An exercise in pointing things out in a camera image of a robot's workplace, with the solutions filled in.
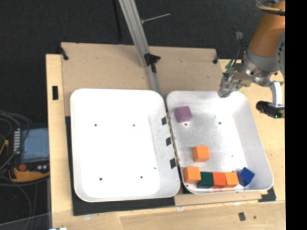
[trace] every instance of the block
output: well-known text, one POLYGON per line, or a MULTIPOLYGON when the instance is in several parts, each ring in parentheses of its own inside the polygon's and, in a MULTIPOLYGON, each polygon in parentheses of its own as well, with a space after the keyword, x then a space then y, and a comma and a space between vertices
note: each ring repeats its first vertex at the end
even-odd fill
POLYGON ((188 184, 197 184, 201 181, 201 171, 199 167, 188 166, 183 170, 183 180, 188 184))
POLYGON ((238 179, 239 183, 242 186, 247 186, 251 183, 253 180, 255 174, 254 172, 250 171, 248 168, 244 167, 239 173, 238 173, 238 179))
POLYGON ((226 176, 224 172, 212 172, 213 183, 212 188, 218 189, 226 186, 226 176))
POLYGON ((194 162, 206 162, 210 158, 208 146, 196 146, 192 153, 194 162))
POLYGON ((226 187, 232 188, 239 185, 239 179, 236 172, 225 172, 226 187))
POLYGON ((188 106, 178 107, 175 110, 175 117, 178 123, 187 122, 192 117, 192 113, 188 106))
POLYGON ((201 181, 197 183, 197 188, 208 189, 214 185, 212 172, 201 172, 201 181))

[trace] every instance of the wooden table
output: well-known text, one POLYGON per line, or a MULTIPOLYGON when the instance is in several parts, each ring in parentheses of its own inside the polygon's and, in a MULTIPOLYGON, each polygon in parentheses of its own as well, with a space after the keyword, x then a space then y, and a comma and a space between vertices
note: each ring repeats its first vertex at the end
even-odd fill
MULTIPOLYGON (((150 89, 147 70, 134 46, 62 43, 69 60, 46 55, 52 227, 74 229, 285 229, 284 119, 256 110, 259 100, 272 101, 269 88, 241 89, 250 102, 274 176, 275 201, 258 202, 268 193, 239 192, 187 195, 180 191, 174 207, 74 216, 67 153, 65 116, 69 97, 82 88, 150 89)), ((156 64, 163 97, 174 90, 217 91, 228 60, 215 49, 150 47, 161 56, 156 64)), ((283 81, 281 74, 275 80, 283 81)))

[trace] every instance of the black mat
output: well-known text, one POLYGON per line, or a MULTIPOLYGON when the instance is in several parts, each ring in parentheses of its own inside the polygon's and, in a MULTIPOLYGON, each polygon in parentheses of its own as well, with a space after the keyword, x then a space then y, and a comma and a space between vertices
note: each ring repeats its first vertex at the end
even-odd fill
POLYGON ((73 214, 86 215, 110 211, 125 211, 135 209, 149 209, 161 208, 175 205, 174 197, 158 198, 158 199, 144 199, 144 200, 127 200, 127 201, 114 201, 114 202, 94 202, 89 203, 81 200, 75 193, 73 187, 73 169, 72 169, 72 155, 71 155, 71 117, 65 117, 66 131, 67 131, 67 146, 69 156, 69 167, 71 176, 71 194, 73 214))

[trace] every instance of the metal rod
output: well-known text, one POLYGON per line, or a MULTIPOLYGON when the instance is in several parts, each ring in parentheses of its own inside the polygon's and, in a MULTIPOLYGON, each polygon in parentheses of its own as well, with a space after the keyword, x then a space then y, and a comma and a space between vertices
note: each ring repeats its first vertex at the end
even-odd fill
POLYGON ((134 0, 119 0, 119 4, 128 25, 130 35, 139 53, 141 64, 148 69, 148 76, 152 90, 161 93, 158 78, 145 60, 145 54, 150 53, 144 29, 134 0))
POLYGON ((141 20, 141 22, 142 22, 142 24, 144 24, 144 23, 147 22, 147 21, 153 21, 153 20, 160 19, 160 18, 169 16, 169 15, 171 15, 171 14, 170 14, 170 13, 166 13, 166 14, 159 15, 159 16, 156 16, 156 17, 153 17, 153 18, 150 18, 150 19, 141 20))

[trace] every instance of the wooden panel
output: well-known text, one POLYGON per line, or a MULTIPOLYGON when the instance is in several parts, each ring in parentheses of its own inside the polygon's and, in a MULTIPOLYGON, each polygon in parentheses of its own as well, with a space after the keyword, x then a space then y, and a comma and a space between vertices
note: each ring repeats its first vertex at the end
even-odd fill
POLYGON ((124 230, 284 230, 285 202, 208 207, 121 217, 124 230), (240 220, 239 213, 245 220, 240 220))
MULTIPOLYGON (((147 68, 141 66, 135 46, 62 43, 65 115, 71 94, 79 88, 150 90, 147 68)), ((161 94, 175 90, 216 91, 222 72, 213 64, 215 49, 151 46, 161 94)))

